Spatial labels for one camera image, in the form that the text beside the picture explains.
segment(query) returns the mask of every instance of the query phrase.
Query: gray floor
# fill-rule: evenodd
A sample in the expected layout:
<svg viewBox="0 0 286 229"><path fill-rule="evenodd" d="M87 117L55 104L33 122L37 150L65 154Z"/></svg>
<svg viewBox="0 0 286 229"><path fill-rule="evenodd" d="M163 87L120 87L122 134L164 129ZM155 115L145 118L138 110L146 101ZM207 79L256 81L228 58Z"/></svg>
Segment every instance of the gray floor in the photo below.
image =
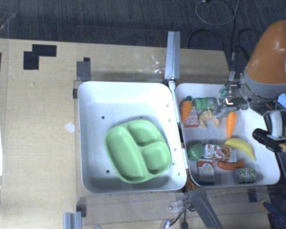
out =
<svg viewBox="0 0 286 229"><path fill-rule="evenodd" d="M192 32L206 29L211 33L196 33L190 48L220 50L223 44L229 64L231 46L240 44L250 55L267 26L286 19L286 0L241 0L234 22L207 25L195 13L200 1L0 0L0 13L17 14L10 34L17 39L165 47L167 31L180 31L185 48ZM210 0L198 13L210 23L225 23L237 0L225 1Z"/></svg>

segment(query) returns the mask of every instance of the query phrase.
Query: table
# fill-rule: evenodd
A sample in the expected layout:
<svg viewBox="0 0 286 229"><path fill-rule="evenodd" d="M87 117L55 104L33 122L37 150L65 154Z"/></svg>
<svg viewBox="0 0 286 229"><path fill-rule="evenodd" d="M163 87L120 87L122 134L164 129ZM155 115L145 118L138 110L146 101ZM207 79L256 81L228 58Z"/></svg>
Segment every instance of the table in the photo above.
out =
<svg viewBox="0 0 286 229"><path fill-rule="evenodd" d="M24 70L24 52L55 45L56 56L40 56L39 70ZM64 212L78 203L73 83L76 62L91 60L92 79L160 81L165 48L0 39L0 126L3 171L0 177L0 229L61 229ZM181 49L181 81L224 83L228 76L220 51ZM90 195L83 228L157 229L168 212L171 192ZM266 189L257 190L259 199ZM250 203L246 191L213 191L208 198L225 228L270 228L267 215ZM196 212L190 229L204 228ZM180 228L176 223L172 228Z"/></svg>

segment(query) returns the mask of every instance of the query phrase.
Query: white cable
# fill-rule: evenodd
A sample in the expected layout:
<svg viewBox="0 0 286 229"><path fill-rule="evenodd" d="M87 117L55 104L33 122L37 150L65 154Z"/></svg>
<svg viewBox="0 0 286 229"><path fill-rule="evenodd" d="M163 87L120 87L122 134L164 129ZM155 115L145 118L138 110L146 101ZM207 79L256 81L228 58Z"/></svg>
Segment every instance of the white cable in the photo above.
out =
<svg viewBox="0 0 286 229"><path fill-rule="evenodd" d="M229 21L226 22L226 23L223 23L223 24L212 24L212 23L209 23L209 22L205 21L204 19L202 19L202 18L199 16L197 9L198 9L199 5L202 4L202 3L205 3L206 0L202 0L200 3L198 3L198 4L196 5L195 12L196 12L196 15L198 16L198 18L199 18L202 22L204 22L204 23L206 23L206 24L208 24L208 25L216 25L216 26L219 26L219 25L227 25L227 24L231 23L231 22L235 19L236 13L237 13L237 9L238 9L239 1L240 1L240 0L237 0L236 8L235 8L235 13L234 13L234 16L232 17L232 19L229 20Z"/></svg>

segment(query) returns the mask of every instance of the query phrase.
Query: sausage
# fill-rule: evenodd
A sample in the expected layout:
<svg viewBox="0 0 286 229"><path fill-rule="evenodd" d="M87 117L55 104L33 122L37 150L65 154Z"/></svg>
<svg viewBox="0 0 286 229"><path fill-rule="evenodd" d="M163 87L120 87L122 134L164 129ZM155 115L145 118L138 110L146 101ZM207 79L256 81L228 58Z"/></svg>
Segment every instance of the sausage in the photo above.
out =
<svg viewBox="0 0 286 229"><path fill-rule="evenodd" d="M224 170L234 170L235 168L241 168L245 165L243 160L238 160L237 162L225 162L225 161L218 161L217 167L224 169Z"/></svg>

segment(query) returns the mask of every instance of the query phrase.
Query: white sticker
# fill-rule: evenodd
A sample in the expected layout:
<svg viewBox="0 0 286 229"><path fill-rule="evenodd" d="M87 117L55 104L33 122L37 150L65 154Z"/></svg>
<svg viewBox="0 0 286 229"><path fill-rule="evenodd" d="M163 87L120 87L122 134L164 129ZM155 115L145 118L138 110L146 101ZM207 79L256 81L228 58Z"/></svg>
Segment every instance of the white sticker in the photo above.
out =
<svg viewBox="0 0 286 229"><path fill-rule="evenodd" d="M70 132L73 133L75 131L75 125L69 122L67 125L65 125L65 128Z"/></svg>

